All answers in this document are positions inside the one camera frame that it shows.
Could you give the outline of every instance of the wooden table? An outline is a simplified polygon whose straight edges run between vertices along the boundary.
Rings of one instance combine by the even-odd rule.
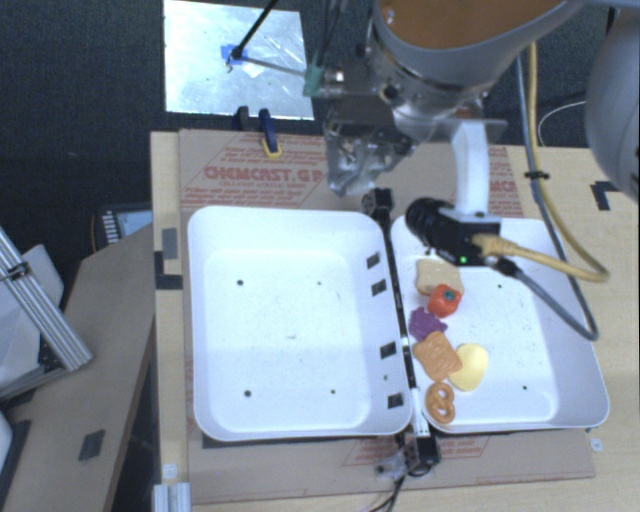
[[[180,225],[178,136],[152,137],[155,249],[162,249],[167,226]],[[524,178],[526,160],[520,147],[508,147],[525,216],[538,218]],[[577,238],[612,274],[604,285],[583,290],[599,323],[598,360],[611,401],[608,420],[591,432],[603,451],[593,453],[594,479],[468,488],[405,491],[396,508],[427,510],[636,510],[640,503],[640,415],[638,371],[638,208],[620,193],[608,193],[610,210],[599,210],[590,185],[604,181],[590,151],[542,149],[544,168],[553,175],[552,196]],[[181,255],[165,261],[165,273],[180,273]],[[188,481],[184,387],[182,295],[156,296],[160,458],[163,483]],[[381,496],[372,494],[270,500],[194,506],[194,512],[361,511]]]

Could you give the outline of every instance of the white cable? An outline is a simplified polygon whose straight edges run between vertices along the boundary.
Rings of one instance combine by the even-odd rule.
[[[568,108],[573,108],[573,107],[578,107],[580,105],[584,105],[587,101],[586,100],[582,100],[582,101],[576,101],[574,103],[569,103],[567,105],[562,105],[561,107],[558,108],[554,108],[552,111],[547,112],[542,119],[540,119],[540,122],[538,123],[538,140],[540,141],[540,145],[541,146],[546,146],[546,144],[544,143],[544,140],[542,139],[542,124],[549,119],[552,115],[557,114],[558,112],[561,112],[563,110],[566,110]]]

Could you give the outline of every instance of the white tray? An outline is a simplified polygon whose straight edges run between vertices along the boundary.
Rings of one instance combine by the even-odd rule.
[[[188,245],[194,409],[206,434],[239,441],[405,428],[411,403],[375,222],[212,206],[191,218]]]
[[[540,221],[503,219],[501,235],[556,256]],[[416,261],[425,257],[425,248],[406,228],[404,217],[394,223],[392,240],[408,323],[411,311],[426,305],[425,297],[415,288]],[[560,304],[581,318],[564,275],[528,260],[515,260]],[[476,390],[455,391],[455,419],[443,425],[424,406],[432,381],[414,360],[423,412],[429,422],[452,434],[593,427],[602,423],[609,413],[609,399],[593,345],[515,279],[489,268],[461,268],[460,272],[465,293],[458,311],[444,319],[448,325],[445,334],[454,348],[463,343],[482,345],[489,354],[489,364]]]

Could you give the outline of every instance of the brown pretzel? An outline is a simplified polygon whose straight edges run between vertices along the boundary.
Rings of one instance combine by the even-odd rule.
[[[444,382],[436,382],[427,391],[427,411],[438,423],[451,423],[456,417],[453,406],[453,388]]]

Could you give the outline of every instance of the black floor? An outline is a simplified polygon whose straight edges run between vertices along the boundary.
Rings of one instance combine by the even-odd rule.
[[[330,62],[363,41],[370,6],[371,0],[352,0]],[[321,2],[282,0],[280,7],[301,11],[309,57],[319,41]],[[584,99],[606,22],[606,8],[587,7],[541,41],[540,115]],[[90,222],[99,207],[150,200],[151,131],[229,127],[227,118],[165,112],[162,23],[160,0],[0,2],[0,225],[21,250],[44,243],[65,277],[90,254]],[[314,108],[317,118],[326,111],[320,103]],[[511,71],[485,109],[487,116],[509,121],[502,143],[522,142]],[[547,145],[585,146],[581,115],[575,107],[550,118]],[[320,133],[319,122],[276,127]],[[149,402],[145,392],[117,511],[148,509]]]

